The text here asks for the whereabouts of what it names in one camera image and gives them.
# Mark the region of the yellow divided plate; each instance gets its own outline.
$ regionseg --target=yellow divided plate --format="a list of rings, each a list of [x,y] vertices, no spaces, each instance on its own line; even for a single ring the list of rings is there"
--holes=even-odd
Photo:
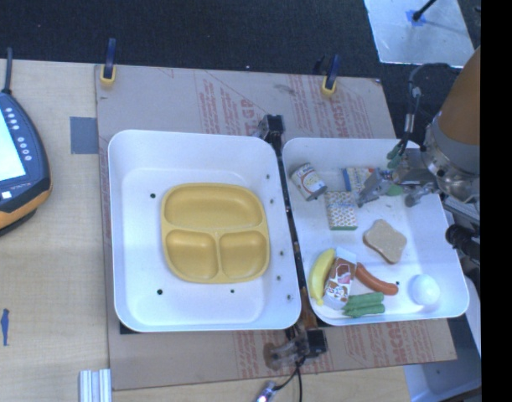
[[[265,210],[241,186],[186,183],[171,188],[161,203],[161,234],[170,270],[186,281],[249,281],[269,264]]]

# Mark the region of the tape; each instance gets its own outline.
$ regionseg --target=tape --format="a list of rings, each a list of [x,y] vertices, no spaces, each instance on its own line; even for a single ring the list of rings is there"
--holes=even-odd
[[[10,311],[7,308],[3,310],[3,316],[1,317],[1,329],[3,331],[3,344],[8,345],[8,328],[10,326]]]
[[[98,153],[97,119],[95,117],[70,117],[71,154]]]

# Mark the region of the bread slice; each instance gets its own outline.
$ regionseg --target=bread slice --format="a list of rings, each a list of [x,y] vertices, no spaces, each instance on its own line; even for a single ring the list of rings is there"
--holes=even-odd
[[[406,237],[385,220],[378,219],[364,232],[364,243],[379,252],[391,264],[396,264],[401,260]]]

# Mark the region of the food package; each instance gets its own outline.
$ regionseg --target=food package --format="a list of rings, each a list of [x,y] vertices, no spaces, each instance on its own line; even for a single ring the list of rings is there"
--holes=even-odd
[[[351,192],[327,191],[324,193],[328,226],[331,230],[355,230],[358,228],[356,201]]]
[[[336,257],[324,285],[324,305],[340,310],[349,300],[350,288],[356,273],[356,254],[336,248]]]
[[[374,172],[370,167],[347,167],[342,170],[343,180],[345,181],[345,191],[358,195],[365,187],[365,181]]]

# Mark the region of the blue marker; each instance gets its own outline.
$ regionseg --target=blue marker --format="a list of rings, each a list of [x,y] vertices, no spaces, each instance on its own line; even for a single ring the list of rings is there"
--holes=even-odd
[[[8,345],[8,327],[10,325],[10,319],[8,315],[10,311],[7,308],[3,310],[3,316],[1,317],[1,328],[3,329],[3,341],[4,345]]]

